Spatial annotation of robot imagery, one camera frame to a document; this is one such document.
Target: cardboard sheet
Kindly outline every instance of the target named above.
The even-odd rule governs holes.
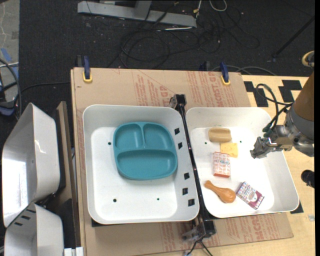
[[[81,245],[87,256],[135,256],[191,248],[182,234],[190,222],[138,223],[92,226],[88,212],[82,114],[94,104],[168,106],[174,94],[185,94],[187,108],[250,107],[242,76],[230,73],[231,85],[221,83],[220,72],[92,68],[92,83],[83,69],[71,70],[75,130],[77,188]],[[208,247],[292,238],[286,213],[217,219],[217,234]]]

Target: black cable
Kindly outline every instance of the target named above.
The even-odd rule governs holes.
[[[69,84],[70,81],[65,81],[65,82],[48,82],[48,83],[37,83],[30,85],[24,89],[21,90],[21,93],[24,93],[25,91],[34,88],[34,87],[39,87],[39,86],[55,86],[55,85],[64,85],[64,84]]]
[[[0,62],[2,62],[9,69],[10,73],[13,75],[14,81],[16,82],[16,87],[18,90],[17,98],[19,98],[18,118],[20,118],[20,116],[22,114],[22,96],[21,96],[21,88],[20,88],[18,77],[17,77],[15,71],[13,70],[13,68],[11,66],[9,66],[9,64],[6,61],[4,61],[2,58],[0,58]]]
[[[257,86],[256,86],[256,90],[258,91],[259,87],[263,86],[264,88],[267,89],[267,91],[271,94],[272,98],[273,98],[273,102],[274,102],[274,105],[275,105],[275,116],[274,116],[274,121],[273,121],[273,125],[271,126],[270,130],[273,131],[277,125],[277,122],[278,122],[278,117],[279,117],[279,105],[278,105],[278,102],[277,102],[277,98],[274,94],[274,92],[272,91],[272,89],[264,84],[264,83],[259,83]]]
[[[309,14],[309,13],[305,12],[304,10],[301,10],[301,9],[295,7],[294,5],[292,5],[291,3],[288,3],[288,2],[285,1],[285,0],[282,0],[282,2],[286,3],[288,6],[292,7],[293,9],[295,9],[295,10],[297,10],[297,11],[299,11],[299,12],[305,14],[305,15],[308,15],[308,16],[310,16],[310,17],[313,16],[313,14]]]
[[[230,11],[229,11],[230,8],[233,8],[233,9],[235,9],[235,10],[237,11],[238,17],[239,17],[237,21],[235,21],[235,20],[231,17],[231,15],[230,15],[230,13],[229,13],[229,12],[230,12]],[[232,37],[234,38],[234,40],[235,40],[237,43],[239,43],[240,45],[242,45],[243,47],[246,47],[246,48],[248,48],[248,49],[257,49],[257,48],[260,47],[260,44],[261,44],[261,43],[260,43],[260,40],[259,40],[257,37],[255,37],[254,35],[246,32],[244,29],[242,29],[242,28],[239,26],[239,22],[240,22],[240,20],[241,20],[241,12],[240,12],[236,7],[230,6],[226,11],[224,11],[224,13],[226,13],[226,15],[228,16],[228,18],[229,18],[229,19],[232,21],[232,23],[233,23],[233,26],[231,26],[230,28],[226,28],[226,27],[225,27],[225,28],[224,28],[224,31],[228,32],[229,35],[232,36]],[[255,46],[248,46],[248,45],[240,42],[240,40],[238,40],[237,37],[231,33],[230,30],[233,29],[233,28],[238,28],[242,33],[244,33],[244,34],[252,37],[253,39],[255,39],[255,40],[257,41],[257,44],[256,44]]]
[[[239,28],[246,35],[250,35],[254,37],[253,35],[244,31],[241,27],[239,27],[241,14],[240,14],[240,11],[235,7],[233,8],[233,10],[236,10],[236,14],[237,14],[235,17],[233,17],[233,15],[231,15],[230,13],[227,13],[227,17],[229,21],[232,22],[231,26],[229,27],[225,26],[223,19],[221,19],[223,26],[220,26],[215,16],[213,15],[213,12],[208,11],[207,8],[203,7],[201,9],[201,13],[203,12],[203,15],[200,15],[199,16],[200,19],[196,20],[197,25],[199,27],[197,29],[191,28],[190,30],[186,31],[186,30],[166,30],[163,28],[158,28],[162,19],[166,16],[169,10],[171,8],[176,8],[180,6],[182,5],[178,4],[178,2],[174,2],[173,4],[170,4],[170,6],[167,6],[163,14],[151,26],[147,26],[147,24],[150,24],[147,21],[147,18],[149,16],[148,14],[146,18],[143,21],[141,21],[137,27],[134,27],[136,31],[129,32],[120,39],[118,53],[107,64],[107,68],[111,67],[112,64],[117,59],[120,60],[120,62],[123,64],[125,68],[135,69],[135,68],[141,68],[141,65],[142,67],[144,65],[146,66],[147,69],[157,69],[162,64],[164,64],[170,57],[177,54],[186,53],[188,51],[200,49],[205,53],[213,54],[217,52],[221,46],[221,34],[225,32],[229,33],[229,30],[233,28]],[[187,6],[187,7],[191,8],[192,10],[196,9],[196,7],[192,7],[192,6]],[[99,20],[99,22],[101,22],[106,26],[108,25],[104,23],[105,20]],[[181,47],[181,45],[176,46],[174,44],[175,41],[170,41],[170,43],[166,42],[165,41],[166,36],[163,35],[164,33],[173,36],[183,45],[186,45],[186,47]],[[190,40],[190,37],[192,37],[195,39],[195,41],[193,43],[190,43],[187,40],[183,40],[181,35],[185,35],[186,38],[189,37],[188,38],[189,40]],[[249,45],[245,45],[241,43],[232,33],[231,35],[242,46],[245,46],[247,48],[252,48]],[[146,47],[143,48],[143,46],[155,45],[155,44],[158,45],[158,49],[160,50],[157,49],[157,52],[156,52],[157,55],[155,57],[152,57],[152,58],[148,57],[148,56],[153,56],[154,54],[148,54],[148,52],[146,51]]]
[[[191,253],[194,251],[194,249],[196,248],[196,245],[199,243],[202,245],[202,247],[206,250],[206,252],[210,255],[210,256],[213,256],[212,253],[208,250],[208,248],[205,246],[205,244],[202,242],[203,240],[203,237],[196,240],[191,248],[191,250],[185,255],[185,256],[189,256],[191,255]]]
[[[270,70],[267,70],[263,67],[259,67],[259,66],[245,66],[245,67],[239,67],[239,66],[233,66],[233,65],[226,65],[227,68],[233,68],[233,69],[236,69],[235,72],[240,72],[240,71],[243,71],[245,73],[247,73],[248,75],[253,75],[252,73],[250,73],[249,71],[247,71],[247,69],[256,69],[256,70],[261,70],[261,71],[264,71],[266,73],[269,73],[273,76],[276,76],[275,73],[271,72]],[[211,71],[216,71],[216,70],[219,70],[220,69],[220,66],[216,66],[215,68],[211,69]]]
[[[272,99],[272,98],[269,98],[269,97],[267,97],[267,96],[265,96],[265,95],[262,95],[258,90],[256,90],[256,92],[257,92],[261,97],[265,98],[266,100],[268,100],[268,101],[270,101],[270,102],[273,102],[273,103],[276,103],[276,104],[279,104],[279,105],[284,105],[284,106],[288,106],[288,105],[291,104],[291,103],[284,103],[284,102],[276,101],[276,100],[274,100],[274,99]]]
[[[282,109],[280,109],[280,111],[279,111],[279,113],[278,113],[278,116],[279,116],[282,112],[285,112],[285,111],[287,110],[287,108],[291,107],[292,104],[293,104],[293,102],[290,103],[290,104],[288,104],[288,105],[286,105],[286,106],[284,106]],[[276,116],[274,116],[274,118],[269,122],[269,124],[271,125],[275,120],[276,120]]]
[[[6,86],[4,86],[4,87],[2,87],[2,90],[0,90],[0,91],[6,91],[6,90],[8,90],[9,88],[11,88],[12,86],[15,86],[17,84],[17,82],[16,81],[14,81],[14,82],[12,82],[12,83],[9,83],[9,84],[7,84]]]
[[[210,256],[213,256],[211,254],[211,252],[208,250],[208,248],[205,246],[205,244],[202,242],[202,240],[200,241],[200,244],[203,246],[203,248],[206,250],[206,252],[210,255]]]

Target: clamp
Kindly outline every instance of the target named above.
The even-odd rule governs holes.
[[[222,76],[221,76],[222,83],[225,86],[230,85],[231,82],[229,80],[228,68],[227,68],[227,65],[223,61],[220,62],[220,69],[221,69],[221,72],[222,72]]]
[[[78,67],[84,68],[84,71],[82,72],[83,81],[88,84],[92,83],[92,74],[91,74],[90,65],[89,65],[89,57],[86,55],[85,56],[78,55],[76,61],[77,61],[76,65]]]

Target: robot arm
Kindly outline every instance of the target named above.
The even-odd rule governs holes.
[[[254,149],[250,150],[254,159],[264,158],[270,152],[290,151],[292,147],[309,157],[315,155],[314,88],[313,71],[289,111],[286,112],[284,124],[276,125],[267,131],[263,138],[257,138]]]

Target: yellow clamp tip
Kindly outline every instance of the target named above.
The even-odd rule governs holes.
[[[223,83],[224,86],[228,86],[231,83],[230,79],[229,79],[229,82],[226,82],[223,75],[221,76],[221,80],[222,80],[222,83]]]
[[[85,75],[85,72],[83,71],[82,72],[82,77],[83,77],[83,81],[85,82],[85,83],[92,83],[92,74],[91,74],[91,72],[90,72],[90,77],[89,77],[89,79],[86,79],[86,75]]]

